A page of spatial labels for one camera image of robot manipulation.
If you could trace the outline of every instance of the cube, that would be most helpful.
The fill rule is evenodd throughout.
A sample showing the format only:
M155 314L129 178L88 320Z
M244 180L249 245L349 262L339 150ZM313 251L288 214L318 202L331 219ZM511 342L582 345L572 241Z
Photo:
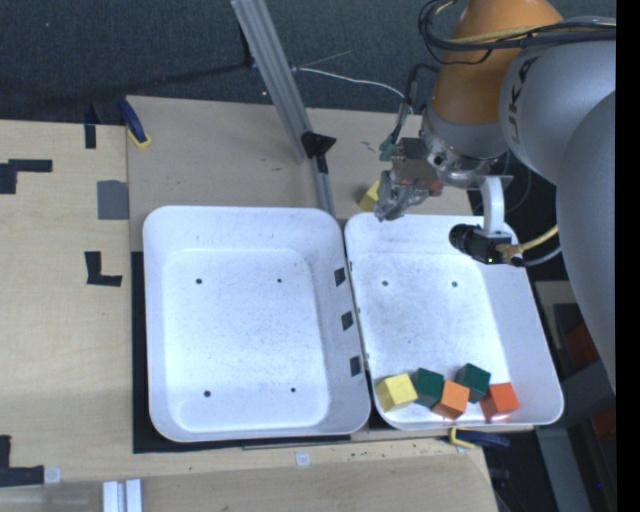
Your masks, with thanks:
M520 402L511 382L490 384L487 395L480 400L484 417L489 420L496 414L506 414L520 407Z
M491 374L488 371L467 363L457 371L454 380L471 390L469 402L475 404L487 394L490 379Z
M376 180L373 182L373 185L369 187L367 193L362 197L358 206L362 208L365 212L372 212L373 205L378 201L378 187L380 186L380 180Z
M440 400L431 411L452 420L458 419L467 410L470 389L455 381L445 379Z
M418 368L411 376L411 381L418 393L416 403L430 408L442 397L442 386L444 385L442 374Z
M401 373L382 380L376 386L376 395L384 412L399 409L418 399L408 373Z

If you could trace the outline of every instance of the yellow cable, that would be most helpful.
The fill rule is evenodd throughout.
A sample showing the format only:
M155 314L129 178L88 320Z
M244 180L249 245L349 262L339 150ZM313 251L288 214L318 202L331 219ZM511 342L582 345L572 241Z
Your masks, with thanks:
M558 232L558 225L556 224L549 231L540 235L537 238L534 238L533 240L530 240L529 242L524 242L522 244L517 244L517 245L499 244L496 246L496 249L500 253L502 253L505 259L511 259L513 256L515 256L518 253L523 253L524 251L528 251L529 249L532 249L533 247L536 247L546 242L547 240L549 240L549 238L551 238L557 232Z
M456 39L448 39L447 41L450 43L478 43L482 41L488 41L491 39L506 39L509 37L524 37L528 32L537 32L541 28L547 27L548 25L528 25L525 27L513 27L507 28L503 30L496 30L494 32L486 32L484 34L477 34L475 36L468 37L460 37ZM553 31L577 31L577 30L598 30L600 27L615 27L615 23L599 23L597 26L593 27L563 27L559 26L555 28Z
M450 2L447 2L446 4L442 4L440 7L438 7L436 9L436 14L440 14L440 11L442 11L443 9L449 7L450 5L456 3L456 0L451 0Z

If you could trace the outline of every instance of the green block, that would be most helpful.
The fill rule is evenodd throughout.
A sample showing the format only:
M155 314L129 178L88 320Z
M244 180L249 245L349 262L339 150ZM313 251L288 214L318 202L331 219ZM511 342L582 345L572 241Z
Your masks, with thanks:
M488 371L478 368L471 363L467 363L458 370L454 380L458 384L467 386L471 390L469 393L469 402L475 404L489 391L490 379L491 374Z
M425 370L424 368L418 368L411 376L411 380L413 381L413 387L416 388L416 392L418 393L417 404L432 407L440 401L440 397L442 397L442 387L444 386L443 375Z

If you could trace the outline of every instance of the black clamp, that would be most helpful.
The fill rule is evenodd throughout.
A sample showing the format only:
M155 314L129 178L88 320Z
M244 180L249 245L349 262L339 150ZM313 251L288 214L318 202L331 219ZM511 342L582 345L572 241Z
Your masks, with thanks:
M337 139L313 132L304 132L300 140L307 157L316 159L318 171L322 174L329 174L329 167L327 167L327 160L324 155L333 147Z
M9 467L11 436L0 436L0 487L40 485L44 483L44 466L33 468Z

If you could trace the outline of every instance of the red block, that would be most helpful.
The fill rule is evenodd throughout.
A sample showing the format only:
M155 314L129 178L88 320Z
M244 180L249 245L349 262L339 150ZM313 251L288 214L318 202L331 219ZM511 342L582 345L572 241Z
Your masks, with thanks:
M506 414L520 407L511 382L489 384L487 395L480 400L484 417L488 420L496 414Z

